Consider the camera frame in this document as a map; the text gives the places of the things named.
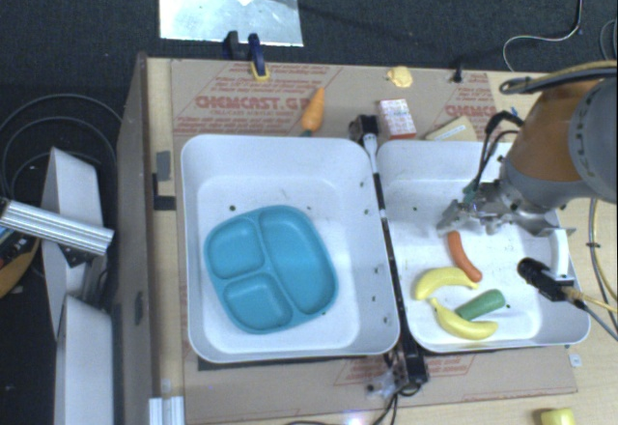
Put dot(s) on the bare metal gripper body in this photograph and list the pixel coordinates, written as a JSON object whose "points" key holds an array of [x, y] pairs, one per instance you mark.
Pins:
{"points": [[502, 203]]}

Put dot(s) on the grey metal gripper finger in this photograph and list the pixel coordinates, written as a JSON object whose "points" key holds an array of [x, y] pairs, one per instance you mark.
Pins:
{"points": [[449, 219], [491, 225]]}

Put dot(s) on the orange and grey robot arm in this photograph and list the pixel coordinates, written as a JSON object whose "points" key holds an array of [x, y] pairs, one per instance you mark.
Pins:
{"points": [[555, 143]]}

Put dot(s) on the orange sausage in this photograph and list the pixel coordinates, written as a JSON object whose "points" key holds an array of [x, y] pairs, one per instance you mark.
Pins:
{"points": [[462, 255]]}

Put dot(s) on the yellow banana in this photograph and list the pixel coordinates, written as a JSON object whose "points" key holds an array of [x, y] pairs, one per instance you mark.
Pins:
{"points": [[441, 279], [463, 325]]}

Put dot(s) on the thin black and white rod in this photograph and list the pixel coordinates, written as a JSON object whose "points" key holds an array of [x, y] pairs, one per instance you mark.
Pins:
{"points": [[384, 220]]}

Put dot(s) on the green cylinder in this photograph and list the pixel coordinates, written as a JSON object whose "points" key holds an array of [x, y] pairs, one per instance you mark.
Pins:
{"points": [[482, 304]]}

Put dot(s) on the beige flat packet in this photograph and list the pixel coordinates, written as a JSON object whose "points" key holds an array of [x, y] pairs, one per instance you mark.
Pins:
{"points": [[453, 129]]}

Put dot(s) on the white plastic tray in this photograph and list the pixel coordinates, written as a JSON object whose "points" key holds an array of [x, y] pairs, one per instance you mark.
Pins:
{"points": [[512, 331], [270, 162]]}

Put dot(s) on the white and red carton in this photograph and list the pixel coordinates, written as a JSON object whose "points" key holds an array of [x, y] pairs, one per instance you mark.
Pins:
{"points": [[397, 120]]}

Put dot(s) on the yellow biscuit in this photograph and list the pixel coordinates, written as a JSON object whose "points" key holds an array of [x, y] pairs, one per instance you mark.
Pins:
{"points": [[401, 76]]}

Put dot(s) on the orange carrot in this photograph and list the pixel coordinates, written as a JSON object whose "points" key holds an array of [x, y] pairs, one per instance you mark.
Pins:
{"points": [[315, 111]]}

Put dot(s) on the blue divided plate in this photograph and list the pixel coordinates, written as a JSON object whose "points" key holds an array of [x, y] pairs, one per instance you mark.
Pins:
{"points": [[280, 263]]}

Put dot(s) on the yellow-green rounded object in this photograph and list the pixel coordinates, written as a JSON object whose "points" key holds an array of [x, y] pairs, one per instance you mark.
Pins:
{"points": [[557, 416]]}

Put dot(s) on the brown cardboard board, red print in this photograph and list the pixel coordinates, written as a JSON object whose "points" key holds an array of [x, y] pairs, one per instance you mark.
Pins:
{"points": [[270, 90]]}

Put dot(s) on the black cylinder on white bracket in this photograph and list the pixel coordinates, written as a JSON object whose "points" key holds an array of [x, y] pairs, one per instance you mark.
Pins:
{"points": [[543, 279]]}

